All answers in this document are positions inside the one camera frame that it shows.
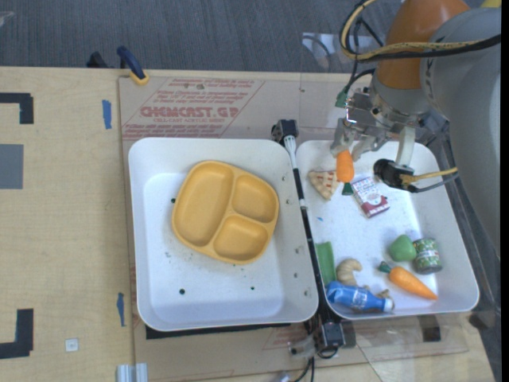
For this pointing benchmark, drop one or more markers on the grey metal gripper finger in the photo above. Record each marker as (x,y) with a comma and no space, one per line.
(364,146)
(341,137)

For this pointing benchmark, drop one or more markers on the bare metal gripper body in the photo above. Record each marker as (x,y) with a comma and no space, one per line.
(378,114)

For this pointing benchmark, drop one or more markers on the orange toy carrot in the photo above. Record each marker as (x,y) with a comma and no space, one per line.
(344,167)
(409,283)

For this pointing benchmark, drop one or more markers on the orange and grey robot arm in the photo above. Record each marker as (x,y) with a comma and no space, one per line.
(457,94)

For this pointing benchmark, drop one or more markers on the toy pizza slice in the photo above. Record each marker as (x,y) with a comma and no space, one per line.
(324,183)

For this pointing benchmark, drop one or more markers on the red and white carton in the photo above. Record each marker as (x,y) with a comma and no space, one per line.
(370,197)

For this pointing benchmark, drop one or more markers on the white plastic tray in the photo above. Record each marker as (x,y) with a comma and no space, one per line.
(167,285)
(358,233)

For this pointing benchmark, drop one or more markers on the thin black and white rod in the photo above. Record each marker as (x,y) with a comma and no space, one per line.
(306,217)

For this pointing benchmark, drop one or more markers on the green toy pepper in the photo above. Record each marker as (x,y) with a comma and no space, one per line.
(401,249)

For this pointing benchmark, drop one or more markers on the green toy pea pod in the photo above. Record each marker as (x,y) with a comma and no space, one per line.
(326,263)

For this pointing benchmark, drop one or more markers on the tan toy croissant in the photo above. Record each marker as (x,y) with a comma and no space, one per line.
(346,272)

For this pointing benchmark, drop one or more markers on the small green can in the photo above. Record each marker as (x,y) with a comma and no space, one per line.
(427,256)

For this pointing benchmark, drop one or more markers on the brown cardboard board, red print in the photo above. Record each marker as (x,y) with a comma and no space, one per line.
(199,110)

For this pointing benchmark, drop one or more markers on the yellow divided plate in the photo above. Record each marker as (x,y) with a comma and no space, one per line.
(207,205)

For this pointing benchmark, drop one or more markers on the blue plastic bottle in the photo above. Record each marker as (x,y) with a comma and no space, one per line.
(354,297)

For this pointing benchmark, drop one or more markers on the black cylinder on white bracket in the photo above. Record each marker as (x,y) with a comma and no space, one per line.
(391,171)

